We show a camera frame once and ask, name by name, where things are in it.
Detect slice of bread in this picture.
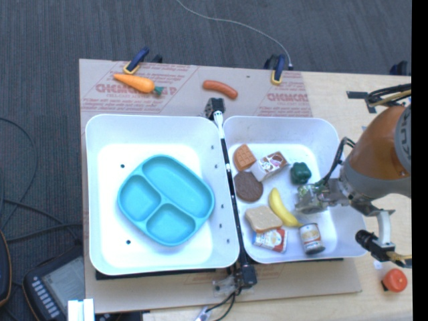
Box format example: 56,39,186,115
244,205,284,234

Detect small white and orange can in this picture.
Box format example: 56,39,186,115
298,222,326,255

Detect brown round biscuit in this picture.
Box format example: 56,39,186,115
233,171,264,203

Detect orange carrot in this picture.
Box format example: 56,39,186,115
112,73,165,96

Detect blue divided plate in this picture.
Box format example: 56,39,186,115
116,154,216,247

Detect white and red packet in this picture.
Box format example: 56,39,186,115
251,227,289,254

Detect brown cardboard board red print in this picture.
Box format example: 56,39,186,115
78,58,363,314

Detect white and brown carton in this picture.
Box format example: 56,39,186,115
250,150,290,183

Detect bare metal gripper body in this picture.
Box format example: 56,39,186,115
295,178,352,215

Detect orange round toy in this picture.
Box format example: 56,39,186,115
381,267,409,294

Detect white plastic tray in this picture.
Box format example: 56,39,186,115
84,113,241,276
222,115,369,265

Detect orange sausage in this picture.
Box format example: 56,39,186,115
202,80,239,100

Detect thin black and white rod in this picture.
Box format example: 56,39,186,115
213,110,250,268

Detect yellow banana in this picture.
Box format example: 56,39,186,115
267,187,304,228

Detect orange waffle biscuit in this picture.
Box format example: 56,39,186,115
232,143,257,173

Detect green pepper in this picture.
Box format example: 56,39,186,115
289,161,313,186

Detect black cylinder on white bracket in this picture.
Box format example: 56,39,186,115
354,209,397,262

